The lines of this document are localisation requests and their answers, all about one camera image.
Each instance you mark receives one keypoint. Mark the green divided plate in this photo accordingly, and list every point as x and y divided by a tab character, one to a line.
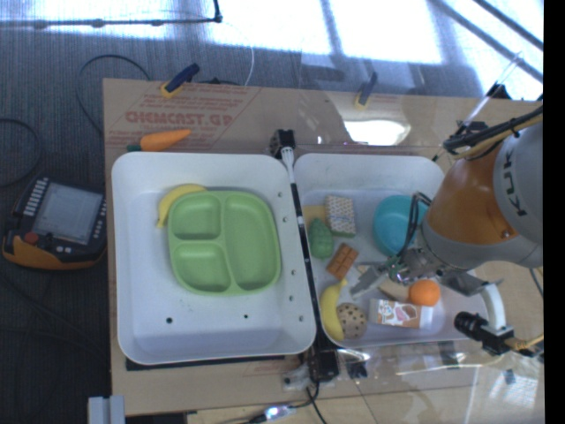
247	241

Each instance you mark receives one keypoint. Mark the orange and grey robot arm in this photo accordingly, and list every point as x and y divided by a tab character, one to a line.
472	210

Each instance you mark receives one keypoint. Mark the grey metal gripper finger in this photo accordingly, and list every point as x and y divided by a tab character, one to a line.
373	266
368	283

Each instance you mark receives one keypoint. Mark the teal bowl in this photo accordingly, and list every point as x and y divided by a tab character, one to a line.
393	225

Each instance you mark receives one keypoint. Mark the yellow banana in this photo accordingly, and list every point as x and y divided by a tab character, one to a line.
331	312
170	201

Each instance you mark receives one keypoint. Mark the yellow cheese slice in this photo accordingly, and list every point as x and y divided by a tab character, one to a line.
312	214

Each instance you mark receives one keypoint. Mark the brown dotted cookie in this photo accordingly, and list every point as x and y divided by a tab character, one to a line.
352	321

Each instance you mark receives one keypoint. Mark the orange biscuit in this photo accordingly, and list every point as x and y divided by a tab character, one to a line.
342	261

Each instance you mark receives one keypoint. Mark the white and orange printed carton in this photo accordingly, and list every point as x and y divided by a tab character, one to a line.
397	314

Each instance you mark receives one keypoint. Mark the thin black and white rod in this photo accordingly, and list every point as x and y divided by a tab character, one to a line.
304	241

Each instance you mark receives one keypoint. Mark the orange fruit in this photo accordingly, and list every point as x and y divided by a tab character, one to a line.
424	293

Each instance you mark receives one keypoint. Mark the white plastic tray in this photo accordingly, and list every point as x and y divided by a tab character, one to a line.
203	325
366	175

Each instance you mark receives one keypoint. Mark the white patterned carton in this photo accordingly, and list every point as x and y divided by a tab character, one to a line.
341	215

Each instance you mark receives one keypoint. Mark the tan bread slice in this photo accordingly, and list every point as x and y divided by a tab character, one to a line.
395	290

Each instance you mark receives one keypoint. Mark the brown cardboard board red print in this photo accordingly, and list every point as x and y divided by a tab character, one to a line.
212	117

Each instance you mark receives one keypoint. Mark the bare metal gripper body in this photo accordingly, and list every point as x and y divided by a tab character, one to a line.
417	263

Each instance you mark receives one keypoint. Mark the orange carrot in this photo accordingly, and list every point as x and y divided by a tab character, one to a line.
163	140

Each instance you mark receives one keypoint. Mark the black cylinder on white bracket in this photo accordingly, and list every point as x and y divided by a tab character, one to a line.
494	307

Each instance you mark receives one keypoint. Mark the green grapes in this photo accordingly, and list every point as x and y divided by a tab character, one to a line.
321	239

